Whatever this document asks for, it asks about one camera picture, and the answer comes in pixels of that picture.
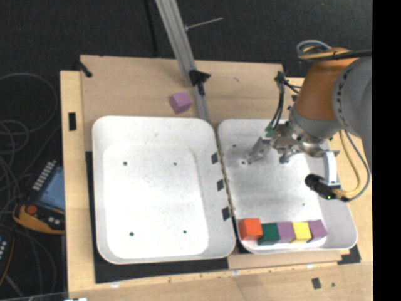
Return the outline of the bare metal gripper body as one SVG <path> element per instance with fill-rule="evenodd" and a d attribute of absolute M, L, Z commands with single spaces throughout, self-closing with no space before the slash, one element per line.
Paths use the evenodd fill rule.
<path fill-rule="evenodd" d="M 321 158 L 327 151 L 322 145 L 336 132 L 337 129 L 318 130 L 314 135 L 297 124 L 278 124 L 271 129 L 271 147 L 278 152 L 292 149 L 297 154 L 304 153 L 312 158 Z"/>

